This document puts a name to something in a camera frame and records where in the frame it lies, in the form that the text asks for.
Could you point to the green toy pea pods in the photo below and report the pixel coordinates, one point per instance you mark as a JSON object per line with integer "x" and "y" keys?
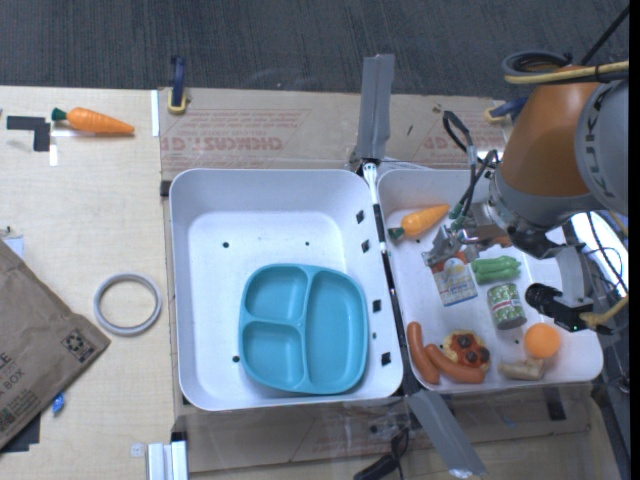
{"x": 495, "y": 269}

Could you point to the white carton with red cap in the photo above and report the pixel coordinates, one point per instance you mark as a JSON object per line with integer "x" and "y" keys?
{"x": 456, "y": 285}

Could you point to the white plastic tray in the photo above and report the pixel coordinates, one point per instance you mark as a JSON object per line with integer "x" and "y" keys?
{"x": 210, "y": 278}
{"x": 420, "y": 293}

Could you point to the brown paper bag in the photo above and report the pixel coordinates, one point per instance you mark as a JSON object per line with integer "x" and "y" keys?
{"x": 35, "y": 328}

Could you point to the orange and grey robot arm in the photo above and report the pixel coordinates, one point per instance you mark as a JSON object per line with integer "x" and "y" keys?
{"x": 547, "y": 138}

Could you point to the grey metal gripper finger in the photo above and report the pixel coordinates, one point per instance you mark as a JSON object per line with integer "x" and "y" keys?
{"x": 462, "y": 254}
{"x": 436, "y": 257}

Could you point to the blue divided plate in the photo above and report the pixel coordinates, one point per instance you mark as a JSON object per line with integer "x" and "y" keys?
{"x": 330, "y": 318}

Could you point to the brown cardboard board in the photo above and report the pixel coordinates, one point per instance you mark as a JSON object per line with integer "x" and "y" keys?
{"x": 260, "y": 133}

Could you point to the orange toy carrot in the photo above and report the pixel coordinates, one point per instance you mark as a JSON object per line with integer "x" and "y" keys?
{"x": 97, "y": 121}
{"x": 422, "y": 220}

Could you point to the toy pizza slice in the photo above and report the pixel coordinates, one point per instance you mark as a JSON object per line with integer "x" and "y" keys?
{"x": 462, "y": 350}

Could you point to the orange toy sausage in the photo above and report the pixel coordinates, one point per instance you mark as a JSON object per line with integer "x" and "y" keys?
{"x": 455, "y": 368}
{"x": 420, "y": 350}

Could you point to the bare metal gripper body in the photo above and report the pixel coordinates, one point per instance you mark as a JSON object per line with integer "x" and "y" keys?
{"x": 482, "y": 230}

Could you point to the green can of peas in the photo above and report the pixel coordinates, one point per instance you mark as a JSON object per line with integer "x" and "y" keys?
{"x": 507, "y": 308}

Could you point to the orange ball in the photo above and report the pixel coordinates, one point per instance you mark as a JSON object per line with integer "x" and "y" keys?
{"x": 541, "y": 341}

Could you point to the black cylinder on white bracket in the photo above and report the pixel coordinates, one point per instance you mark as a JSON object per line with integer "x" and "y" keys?
{"x": 552, "y": 303}

